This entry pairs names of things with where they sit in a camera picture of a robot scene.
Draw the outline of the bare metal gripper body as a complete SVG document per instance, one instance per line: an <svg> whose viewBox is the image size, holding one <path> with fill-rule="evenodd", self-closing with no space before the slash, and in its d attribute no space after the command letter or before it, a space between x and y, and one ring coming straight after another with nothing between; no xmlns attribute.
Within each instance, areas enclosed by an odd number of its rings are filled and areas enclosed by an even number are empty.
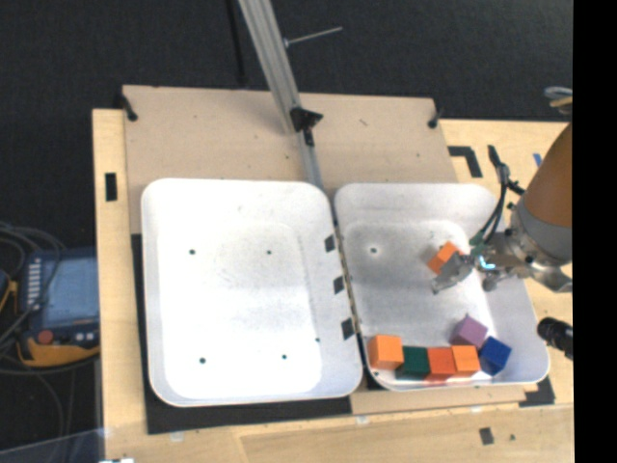
<svg viewBox="0 0 617 463"><path fill-rule="evenodd" d="M482 286L493 291L510 278L530 278L553 292L572 292L573 280L562 271L570 262L547 253L518 231L495 232L490 238L474 237L474 262L484 274Z"/></svg>

